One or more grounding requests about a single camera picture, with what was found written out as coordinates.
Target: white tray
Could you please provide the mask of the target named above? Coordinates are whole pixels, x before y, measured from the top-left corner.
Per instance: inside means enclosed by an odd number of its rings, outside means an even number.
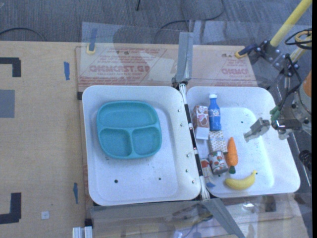
[[[280,140],[272,127],[266,134],[245,141],[243,133],[260,117],[270,120],[269,111],[275,102],[271,94],[258,87],[193,87],[187,92],[190,111],[195,105],[209,106],[209,94],[217,94],[221,112],[221,125],[226,142],[234,137],[239,162],[236,174],[215,176],[216,186],[211,193],[220,198],[255,196],[264,194],[291,193],[298,190],[300,177],[287,140]],[[209,149],[206,140],[197,140],[201,158],[206,158]],[[246,190],[227,187],[228,177],[242,179],[257,170],[256,182]]]
[[[162,146],[153,156],[121,160],[101,149],[96,116],[106,102],[133,100],[158,113]],[[179,91],[165,86],[91,86],[82,96],[89,194],[99,205],[191,200],[201,190],[199,174]]]

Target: small carton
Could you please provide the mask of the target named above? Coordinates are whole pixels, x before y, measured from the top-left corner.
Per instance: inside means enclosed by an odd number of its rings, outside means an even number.
[[[195,106],[193,110],[193,127],[196,139],[208,140],[209,116],[208,107]]]
[[[227,142],[224,140],[222,130],[209,131],[209,148],[210,152],[221,151],[223,154],[228,153]]]

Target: blue tape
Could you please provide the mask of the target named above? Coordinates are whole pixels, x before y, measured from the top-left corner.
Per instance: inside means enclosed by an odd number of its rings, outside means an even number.
[[[95,50],[95,43],[96,43],[96,37],[97,37],[97,28],[93,28],[90,35],[90,44],[89,44],[89,51]]]
[[[76,204],[78,204],[78,184],[74,182],[73,192],[76,200]]]
[[[70,75],[69,63],[66,61],[64,62],[64,73],[65,73],[66,80],[70,80],[70,78],[69,78],[69,75]]]

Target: gray square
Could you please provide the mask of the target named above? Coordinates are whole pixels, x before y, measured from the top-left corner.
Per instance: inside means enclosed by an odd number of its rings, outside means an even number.
[[[0,118],[14,118],[15,90],[0,90]]]

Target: plywood board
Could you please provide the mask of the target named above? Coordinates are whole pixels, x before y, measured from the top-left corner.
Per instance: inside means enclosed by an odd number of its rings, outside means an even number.
[[[0,89],[15,92],[14,117],[0,118],[0,215],[9,213],[11,193],[22,196],[21,219],[0,225],[1,237],[69,237],[84,225],[77,45],[0,42],[0,57],[21,60],[21,77],[0,64]]]

